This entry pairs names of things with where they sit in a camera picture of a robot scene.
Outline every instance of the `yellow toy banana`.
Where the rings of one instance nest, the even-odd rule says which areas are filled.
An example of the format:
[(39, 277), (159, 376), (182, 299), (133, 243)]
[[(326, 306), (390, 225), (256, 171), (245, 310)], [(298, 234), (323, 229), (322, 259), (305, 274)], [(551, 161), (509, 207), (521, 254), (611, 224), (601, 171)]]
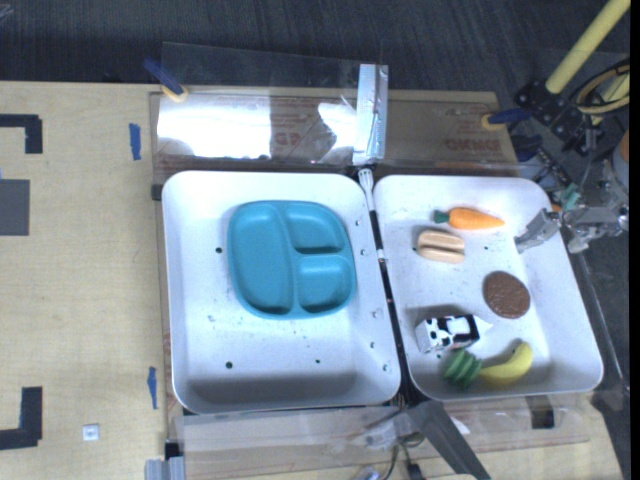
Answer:
[(496, 366), (482, 368), (478, 377), (492, 386), (506, 386), (526, 374), (533, 364), (533, 351), (528, 343), (522, 342), (508, 361)]

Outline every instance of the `blue plate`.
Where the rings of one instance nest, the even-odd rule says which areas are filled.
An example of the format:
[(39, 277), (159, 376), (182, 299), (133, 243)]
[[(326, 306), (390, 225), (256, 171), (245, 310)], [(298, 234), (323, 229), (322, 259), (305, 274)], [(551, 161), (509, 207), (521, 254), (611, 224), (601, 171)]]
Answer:
[(231, 281), (240, 303), (265, 318), (334, 313), (349, 304), (356, 272), (347, 232), (317, 203), (240, 206), (227, 232)]

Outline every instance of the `orange toy carrot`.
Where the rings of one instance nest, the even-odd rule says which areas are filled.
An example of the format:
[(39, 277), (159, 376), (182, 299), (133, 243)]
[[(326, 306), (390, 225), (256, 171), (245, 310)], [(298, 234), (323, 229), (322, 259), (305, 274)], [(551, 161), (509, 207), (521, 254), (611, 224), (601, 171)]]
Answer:
[(469, 208), (454, 208), (448, 213), (436, 210), (433, 220), (436, 224), (448, 222), (451, 227), (457, 229), (487, 229), (504, 225), (504, 221), (498, 217)]

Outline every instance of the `wooden table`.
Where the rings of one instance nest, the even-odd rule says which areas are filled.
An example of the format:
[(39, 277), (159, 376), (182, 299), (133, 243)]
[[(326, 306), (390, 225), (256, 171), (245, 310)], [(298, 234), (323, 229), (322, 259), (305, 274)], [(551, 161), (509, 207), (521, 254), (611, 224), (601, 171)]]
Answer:
[[(19, 426), (22, 388), (43, 390), (42, 439), (0, 451), (0, 478), (144, 478), (145, 461), (164, 455), (157, 203), (150, 196), (149, 97), (157, 92), (154, 85), (0, 83), (0, 114), (37, 114), (44, 142), (43, 154), (27, 155), (24, 130), (0, 128), (2, 179), (30, 180), (29, 236), (0, 236), (0, 429)], [(130, 124), (140, 126), (140, 160)], [(479, 453), (481, 462), (495, 478), (620, 478), (600, 413), (586, 399), (580, 407), (587, 442)], [(99, 439), (85, 441), (91, 424), (99, 425)], [(421, 465), (429, 478), (451, 474), (440, 458)], [(354, 471), (271, 478), (337, 480)], [(406, 472), (398, 467), (392, 478)]]

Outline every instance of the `brown cookie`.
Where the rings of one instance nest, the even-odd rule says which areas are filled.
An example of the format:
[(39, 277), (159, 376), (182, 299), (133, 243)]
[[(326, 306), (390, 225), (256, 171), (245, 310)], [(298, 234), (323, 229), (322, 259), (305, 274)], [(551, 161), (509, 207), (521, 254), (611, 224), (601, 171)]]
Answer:
[(484, 279), (482, 293), (487, 305), (503, 318), (520, 318), (531, 304), (527, 287), (508, 272), (489, 274)]

